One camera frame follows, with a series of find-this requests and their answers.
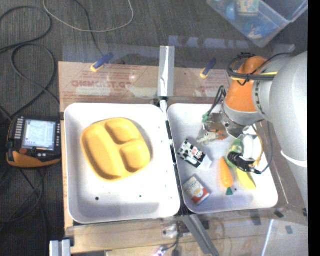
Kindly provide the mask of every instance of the metal bracket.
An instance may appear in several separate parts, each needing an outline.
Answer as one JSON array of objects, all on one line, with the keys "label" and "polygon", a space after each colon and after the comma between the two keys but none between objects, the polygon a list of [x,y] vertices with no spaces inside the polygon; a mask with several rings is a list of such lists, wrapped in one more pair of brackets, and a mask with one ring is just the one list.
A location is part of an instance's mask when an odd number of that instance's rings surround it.
[{"label": "metal bracket", "polygon": [[261,219],[260,219],[260,214],[258,210],[250,210],[250,216],[255,226],[261,225]]},{"label": "metal bracket", "polygon": [[196,214],[180,216],[179,218],[184,222],[188,230],[192,233],[193,237],[196,239],[198,245],[205,255],[220,256],[218,250],[212,243],[203,224]]},{"label": "metal bracket", "polygon": [[62,241],[50,241],[49,245],[50,256],[71,256],[71,242],[69,239]]},{"label": "metal bracket", "polygon": [[175,80],[175,47],[160,46],[159,58],[158,97],[172,97]]}]

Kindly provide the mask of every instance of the yellow plastic plate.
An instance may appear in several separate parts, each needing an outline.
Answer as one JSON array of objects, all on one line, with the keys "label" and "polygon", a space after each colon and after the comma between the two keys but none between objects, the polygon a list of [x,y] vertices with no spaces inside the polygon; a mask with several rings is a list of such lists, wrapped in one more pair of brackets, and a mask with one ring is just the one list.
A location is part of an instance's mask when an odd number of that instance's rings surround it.
[{"label": "yellow plastic plate", "polygon": [[149,148],[136,125],[126,118],[96,122],[83,130],[80,143],[94,172],[106,181],[119,181],[144,169]]}]

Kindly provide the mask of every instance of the orange carrot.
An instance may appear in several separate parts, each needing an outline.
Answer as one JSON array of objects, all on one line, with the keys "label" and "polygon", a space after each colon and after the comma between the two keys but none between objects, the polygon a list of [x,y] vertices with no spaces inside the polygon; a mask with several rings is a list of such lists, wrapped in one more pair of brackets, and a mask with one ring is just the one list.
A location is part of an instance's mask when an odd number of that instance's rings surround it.
[{"label": "orange carrot", "polygon": [[228,188],[227,195],[231,195],[230,187],[234,184],[234,179],[232,178],[230,169],[223,157],[220,158],[220,173],[222,185]]}]

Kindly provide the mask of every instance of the small box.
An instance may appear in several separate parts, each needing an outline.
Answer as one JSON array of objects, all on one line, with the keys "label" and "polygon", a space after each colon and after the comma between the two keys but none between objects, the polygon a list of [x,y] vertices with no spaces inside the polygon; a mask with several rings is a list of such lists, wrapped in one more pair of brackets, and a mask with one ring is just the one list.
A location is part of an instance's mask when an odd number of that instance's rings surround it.
[{"label": "small box", "polygon": [[209,157],[198,149],[196,146],[192,145],[188,140],[185,140],[180,146],[176,153],[182,160],[186,161],[190,165],[199,170],[208,170],[212,161]]},{"label": "small box", "polygon": [[194,176],[184,183],[182,188],[196,206],[210,196],[207,189]]},{"label": "small box", "polygon": [[308,9],[308,0],[206,0],[206,2],[261,48]]}]

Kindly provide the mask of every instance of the plastic storage bin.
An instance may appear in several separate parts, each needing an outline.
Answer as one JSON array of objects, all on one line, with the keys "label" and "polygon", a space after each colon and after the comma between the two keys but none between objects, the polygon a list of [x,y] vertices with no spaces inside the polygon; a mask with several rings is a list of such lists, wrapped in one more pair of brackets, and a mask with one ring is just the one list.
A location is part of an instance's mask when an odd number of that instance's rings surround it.
[{"label": "plastic storage bin", "polygon": [[207,0],[206,2],[261,48],[308,9],[308,0]]}]

